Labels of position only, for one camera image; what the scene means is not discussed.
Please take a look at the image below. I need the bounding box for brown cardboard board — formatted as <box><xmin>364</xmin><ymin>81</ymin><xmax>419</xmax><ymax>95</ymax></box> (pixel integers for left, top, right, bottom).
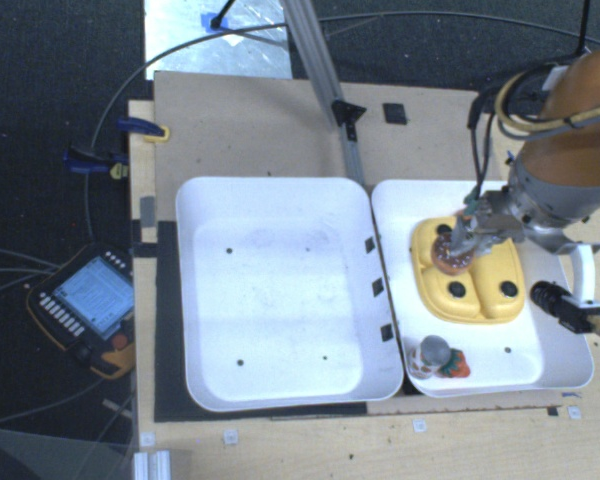
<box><xmin>152</xmin><ymin>70</ymin><xmax>572</xmax><ymax>423</ymax></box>

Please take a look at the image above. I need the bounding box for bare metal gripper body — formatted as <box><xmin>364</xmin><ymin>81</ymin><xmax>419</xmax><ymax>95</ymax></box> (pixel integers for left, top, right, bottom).
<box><xmin>471</xmin><ymin>189</ymin><xmax>542</xmax><ymax>255</ymax></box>

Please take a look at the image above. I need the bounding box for white plastic tray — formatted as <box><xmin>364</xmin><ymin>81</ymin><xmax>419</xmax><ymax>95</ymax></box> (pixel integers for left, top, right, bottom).
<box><xmin>370</xmin><ymin>178</ymin><xmax>596</xmax><ymax>399</ymax></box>
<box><xmin>174</xmin><ymin>176</ymin><xmax>406</xmax><ymax>413</ymax></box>

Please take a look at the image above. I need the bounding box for orange toy carrot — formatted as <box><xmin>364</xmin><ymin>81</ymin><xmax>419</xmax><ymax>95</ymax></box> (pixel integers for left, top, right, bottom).
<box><xmin>438</xmin><ymin>348</ymin><xmax>472</xmax><ymax>379</ymax></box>

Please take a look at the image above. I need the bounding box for white bottle with grey cap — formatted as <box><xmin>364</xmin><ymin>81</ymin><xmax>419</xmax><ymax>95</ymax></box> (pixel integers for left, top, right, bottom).
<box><xmin>408</xmin><ymin>334</ymin><xmax>453</xmax><ymax>381</ymax></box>

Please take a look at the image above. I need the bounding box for brown sprinkled doughnut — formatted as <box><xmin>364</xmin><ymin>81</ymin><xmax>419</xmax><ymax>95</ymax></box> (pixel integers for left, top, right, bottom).
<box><xmin>430</xmin><ymin>231</ymin><xmax>477</xmax><ymax>276</ymax></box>

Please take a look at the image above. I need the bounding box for black cylinder on white bracket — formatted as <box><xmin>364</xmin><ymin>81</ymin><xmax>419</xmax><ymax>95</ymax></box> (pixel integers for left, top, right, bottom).
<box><xmin>529</xmin><ymin>241</ymin><xmax>600</xmax><ymax>336</ymax></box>

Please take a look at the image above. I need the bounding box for yellow divided plate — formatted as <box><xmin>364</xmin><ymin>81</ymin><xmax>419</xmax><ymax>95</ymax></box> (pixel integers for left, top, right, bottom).
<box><xmin>410</xmin><ymin>216</ymin><xmax>527</xmax><ymax>326</ymax></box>

